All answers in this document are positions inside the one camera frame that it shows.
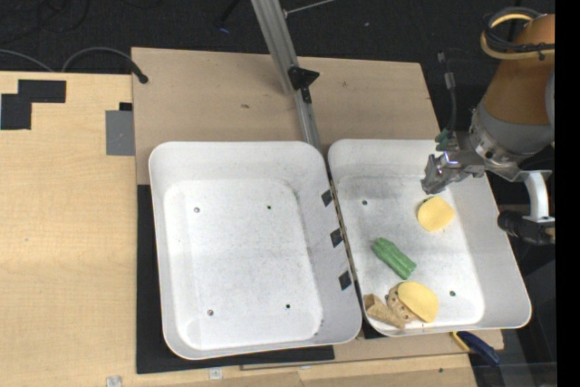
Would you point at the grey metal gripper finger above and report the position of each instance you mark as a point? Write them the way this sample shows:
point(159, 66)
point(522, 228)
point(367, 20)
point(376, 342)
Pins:
point(449, 179)
point(430, 182)

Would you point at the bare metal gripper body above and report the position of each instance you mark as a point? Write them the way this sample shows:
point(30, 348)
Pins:
point(476, 162)

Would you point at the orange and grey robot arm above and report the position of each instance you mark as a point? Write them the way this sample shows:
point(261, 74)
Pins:
point(521, 95)

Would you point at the white plastic tray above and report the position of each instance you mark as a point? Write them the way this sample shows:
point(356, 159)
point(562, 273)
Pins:
point(408, 181)
point(244, 258)

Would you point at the yellow round chip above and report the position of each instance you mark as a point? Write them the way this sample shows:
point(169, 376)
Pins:
point(436, 214)

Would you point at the green ridged vegetable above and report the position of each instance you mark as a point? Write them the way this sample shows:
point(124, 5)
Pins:
point(393, 258)

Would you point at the brown pretzel biscuit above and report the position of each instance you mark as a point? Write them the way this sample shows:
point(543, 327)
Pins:
point(395, 302)

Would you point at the brown cardboard board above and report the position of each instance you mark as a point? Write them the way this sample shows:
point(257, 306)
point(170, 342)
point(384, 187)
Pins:
point(217, 104)

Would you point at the black cylinder on white bracket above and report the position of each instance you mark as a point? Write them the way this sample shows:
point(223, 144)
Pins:
point(528, 225)

